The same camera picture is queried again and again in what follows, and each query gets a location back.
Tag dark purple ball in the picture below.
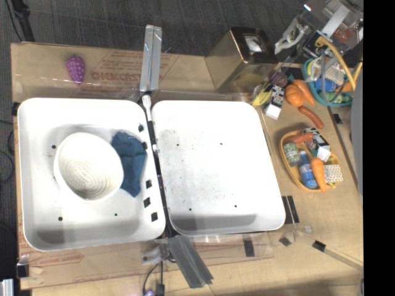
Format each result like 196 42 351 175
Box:
269 71 289 88

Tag orange carrot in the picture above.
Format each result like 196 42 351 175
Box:
309 156 328 194
292 78 317 107

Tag shiny gold box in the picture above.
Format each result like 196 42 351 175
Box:
204 26 279 93

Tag patterned white packet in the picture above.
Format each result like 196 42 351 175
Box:
323 63 346 86
323 163 344 184

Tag black stand pole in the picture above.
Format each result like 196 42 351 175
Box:
3 0 36 43

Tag brown sausage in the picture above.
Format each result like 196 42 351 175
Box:
297 105 325 131
284 131 315 145

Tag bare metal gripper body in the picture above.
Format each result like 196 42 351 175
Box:
301 0 364 51

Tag thin black and white rod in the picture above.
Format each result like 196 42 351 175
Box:
141 94 171 239

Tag yellow oval basket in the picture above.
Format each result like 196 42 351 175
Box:
279 128 341 193

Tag green can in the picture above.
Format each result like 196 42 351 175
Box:
282 142 302 167

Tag purple grapes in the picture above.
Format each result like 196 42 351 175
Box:
65 53 86 87

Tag blue cloth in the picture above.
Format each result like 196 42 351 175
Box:
110 131 148 198

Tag black and white carton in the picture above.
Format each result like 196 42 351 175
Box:
264 84 286 121
303 127 332 163

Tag green vegetable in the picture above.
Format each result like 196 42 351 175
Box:
318 91 352 105

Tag brown cardboard board red print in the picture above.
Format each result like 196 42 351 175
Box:
10 41 276 290

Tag blue can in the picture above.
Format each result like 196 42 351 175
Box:
314 76 338 93

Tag orange bread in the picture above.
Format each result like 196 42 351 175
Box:
284 84 305 108

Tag blue bottle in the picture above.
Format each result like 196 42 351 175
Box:
297 150 319 190

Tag white plastic tray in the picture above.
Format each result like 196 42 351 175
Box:
151 99 287 237
17 97 167 253

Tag teal bowl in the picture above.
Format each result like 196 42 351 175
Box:
302 57 354 108

